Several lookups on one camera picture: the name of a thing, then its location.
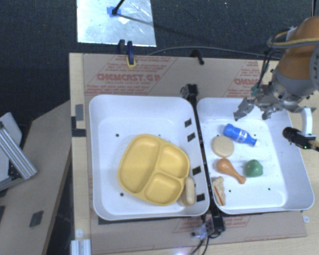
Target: bottle label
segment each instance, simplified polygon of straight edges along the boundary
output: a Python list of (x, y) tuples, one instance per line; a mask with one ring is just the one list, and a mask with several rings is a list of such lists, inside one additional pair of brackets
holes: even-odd
[(247, 138), (247, 132), (244, 130), (241, 130), (239, 133), (239, 136), (236, 139), (236, 142), (244, 143)]

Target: wooden board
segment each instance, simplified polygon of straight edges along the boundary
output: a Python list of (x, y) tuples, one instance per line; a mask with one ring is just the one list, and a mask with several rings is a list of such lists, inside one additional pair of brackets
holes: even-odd
[[(70, 148), (70, 103), (66, 102), (32, 123), (24, 153), (38, 173), (0, 198), (0, 206), (5, 206), (0, 255), (46, 254), (70, 166)], [(33, 214), (41, 211), (41, 223), (30, 227)]]

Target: cardboard sheet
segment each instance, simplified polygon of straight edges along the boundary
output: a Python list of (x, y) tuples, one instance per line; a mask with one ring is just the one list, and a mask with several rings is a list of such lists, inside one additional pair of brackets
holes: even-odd
[[(257, 61), (205, 59), (203, 66), (195, 58), (137, 56), (137, 66), (129, 69), (124, 55), (85, 54), (83, 82), (85, 111), (95, 95), (179, 96), (188, 83), (198, 85), (198, 99), (204, 97), (244, 97), (258, 80)], [(86, 139), (90, 200), (90, 237), (93, 254), (191, 247), (199, 239), (191, 231), (200, 226), (199, 217), (138, 222), (106, 222), (92, 207), (92, 171), (90, 126), (86, 120)], [(286, 239), (306, 236), (298, 211), (224, 218), (226, 231), (210, 244)]]

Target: toy food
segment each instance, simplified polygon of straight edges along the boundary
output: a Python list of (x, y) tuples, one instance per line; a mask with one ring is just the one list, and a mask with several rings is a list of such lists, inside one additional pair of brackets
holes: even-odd
[(189, 170), (190, 161), (182, 149), (142, 134), (129, 143), (117, 177), (120, 186), (135, 197), (167, 206), (180, 198)]
[(238, 172), (236, 172), (236, 170), (234, 169), (231, 162), (226, 158), (222, 158), (217, 161), (216, 169), (220, 173), (235, 177), (238, 180), (238, 182), (241, 184), (244, 184), (246, 181), (246, 178), (244, 176), (239, 175)]
[(247, 177), (256, 177), (263, 174), (263, 167), (257, 160), (252, 159), (245, 164), (245, 175)]
[(191, 206), (195, 203), (195, 182), (191, 177), (186, 178), (180, 202), (183, 206)]
[(220, 206), (225, 205), (225, 194), (224, 194), (224, 186), (223, 186), (223, 177), (219, 176), (212, 182), (214, 195), (217, 203)]
[(212, 150), (216, 155), (227, 158), (234, 152), (234, 143), (226, 136), (216, 136), (212, 142)]
[(223, 135), (230, 137), (238, 143), (248, 143), (255, 146), (257, 139), (252, 138), (245, 130), (239, 129), (232, 124), (227, 124), (223, 130)]

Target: toy bread slice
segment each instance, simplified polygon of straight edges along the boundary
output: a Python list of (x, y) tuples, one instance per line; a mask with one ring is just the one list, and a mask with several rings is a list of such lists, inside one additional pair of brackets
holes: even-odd
[(223, 177), (219, 176), (212, 183), (214, 195), (217, 203), (220, 206), (225, 205), (225, 194), (224, 194), (224, 186), (223, 186)]
[(195, 203), (195, 183), (191, 177), (186, 178), (184, 189), (179, 200), (183, 206), (191, 206)]

